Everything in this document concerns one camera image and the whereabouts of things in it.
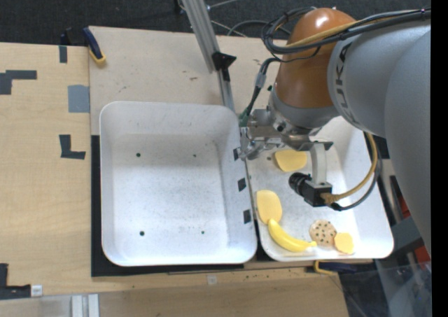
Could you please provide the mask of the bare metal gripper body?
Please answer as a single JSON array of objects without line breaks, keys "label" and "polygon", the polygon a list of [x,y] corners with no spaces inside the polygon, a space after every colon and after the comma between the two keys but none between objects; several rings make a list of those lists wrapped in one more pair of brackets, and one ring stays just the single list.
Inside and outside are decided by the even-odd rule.
[{"label": "bare metal gripper body", "polygon": [[317,128],[305,128],[292,124],[282,114],[273,109],[255,109],[241,128],[241,149],[246,152],[252,141],[261,141],[263,150],[288,146],[294,150],[308,150],[312,145],[311,137],[317,134]]}]

